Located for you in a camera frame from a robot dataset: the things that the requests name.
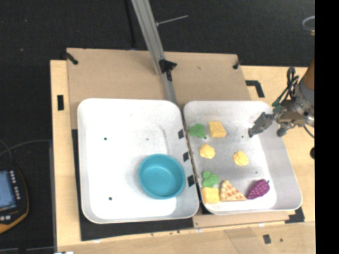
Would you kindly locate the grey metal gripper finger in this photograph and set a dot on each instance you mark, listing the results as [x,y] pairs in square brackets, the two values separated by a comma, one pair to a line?
[281,131]
[260,123]

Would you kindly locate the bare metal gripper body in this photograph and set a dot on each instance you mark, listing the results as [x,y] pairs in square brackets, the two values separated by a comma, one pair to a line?
[296,112]

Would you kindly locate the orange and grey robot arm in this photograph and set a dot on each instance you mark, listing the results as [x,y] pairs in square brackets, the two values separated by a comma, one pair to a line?
[309,81]

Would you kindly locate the white plastic tray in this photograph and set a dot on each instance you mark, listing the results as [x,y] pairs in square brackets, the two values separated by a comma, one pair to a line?
[233,141]
[119,168]

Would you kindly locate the yellow lumpy toy food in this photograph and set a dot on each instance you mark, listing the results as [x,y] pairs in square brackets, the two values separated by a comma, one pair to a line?
[207,151]
[240,158]

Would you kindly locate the yellow bread slice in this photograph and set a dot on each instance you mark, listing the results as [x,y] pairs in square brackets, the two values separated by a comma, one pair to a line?
[210,195]
[217,129]

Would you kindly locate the purple grapes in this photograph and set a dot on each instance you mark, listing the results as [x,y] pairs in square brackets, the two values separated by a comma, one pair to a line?
[258,189]

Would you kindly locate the green broccoli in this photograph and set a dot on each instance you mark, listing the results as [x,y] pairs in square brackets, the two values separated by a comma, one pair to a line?
[197,130]
[210,179]

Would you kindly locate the pizza slice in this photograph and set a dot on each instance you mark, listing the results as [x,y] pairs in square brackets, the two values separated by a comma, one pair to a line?
[230,192]

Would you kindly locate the thin black and white rod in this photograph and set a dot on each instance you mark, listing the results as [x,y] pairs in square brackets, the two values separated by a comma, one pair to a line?
[190,152]

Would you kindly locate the blue bowl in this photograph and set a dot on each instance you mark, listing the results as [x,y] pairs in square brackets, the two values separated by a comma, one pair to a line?
[161,176]

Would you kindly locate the brown cardboard board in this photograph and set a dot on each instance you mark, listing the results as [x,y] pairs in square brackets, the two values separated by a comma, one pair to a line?
[119,75]

